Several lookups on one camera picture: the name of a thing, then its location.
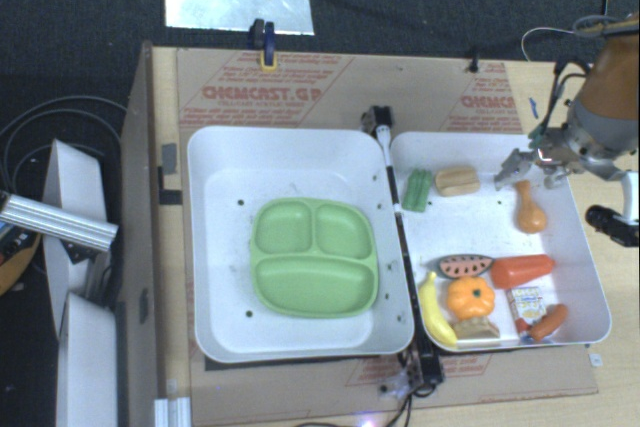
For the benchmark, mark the black cylinder on white bracket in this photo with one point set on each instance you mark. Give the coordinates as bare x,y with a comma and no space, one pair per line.
611,221

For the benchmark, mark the brown cardboard board red print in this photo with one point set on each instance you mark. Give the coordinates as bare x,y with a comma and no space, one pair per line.
300,100

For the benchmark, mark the orange toy chicken drumstick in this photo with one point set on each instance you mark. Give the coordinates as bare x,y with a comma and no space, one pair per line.
530,215

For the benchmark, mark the orange toy carrot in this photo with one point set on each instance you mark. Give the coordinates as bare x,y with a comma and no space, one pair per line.
520,271

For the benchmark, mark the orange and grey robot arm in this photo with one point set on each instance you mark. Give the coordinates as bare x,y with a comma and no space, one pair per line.
612,80

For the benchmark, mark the toy watermelon slice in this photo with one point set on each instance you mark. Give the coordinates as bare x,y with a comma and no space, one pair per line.
462,266

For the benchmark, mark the green divided plate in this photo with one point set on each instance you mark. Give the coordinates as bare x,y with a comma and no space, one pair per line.
312,260

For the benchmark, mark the white and yellow carton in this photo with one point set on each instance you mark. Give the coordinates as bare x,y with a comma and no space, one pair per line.
526,307

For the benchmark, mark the orange toy pumpkin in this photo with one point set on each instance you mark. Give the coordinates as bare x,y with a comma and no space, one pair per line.
469,299

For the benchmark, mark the tan toy bread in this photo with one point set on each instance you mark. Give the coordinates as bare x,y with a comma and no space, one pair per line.
456,181

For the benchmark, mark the thin black and white rod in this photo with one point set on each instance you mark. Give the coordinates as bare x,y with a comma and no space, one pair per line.
400,220

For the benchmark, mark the yellow banana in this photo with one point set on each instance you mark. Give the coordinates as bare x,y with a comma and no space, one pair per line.
436,315

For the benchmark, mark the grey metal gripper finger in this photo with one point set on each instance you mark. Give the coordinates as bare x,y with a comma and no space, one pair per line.
506,172
528,161

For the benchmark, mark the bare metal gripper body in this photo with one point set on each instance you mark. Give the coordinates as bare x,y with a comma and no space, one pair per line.
562,152

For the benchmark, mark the white plastic tray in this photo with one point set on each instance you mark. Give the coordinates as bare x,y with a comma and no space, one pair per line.
480,230
225,235

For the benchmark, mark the red toy sausage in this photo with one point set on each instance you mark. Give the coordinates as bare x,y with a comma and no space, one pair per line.
550,322

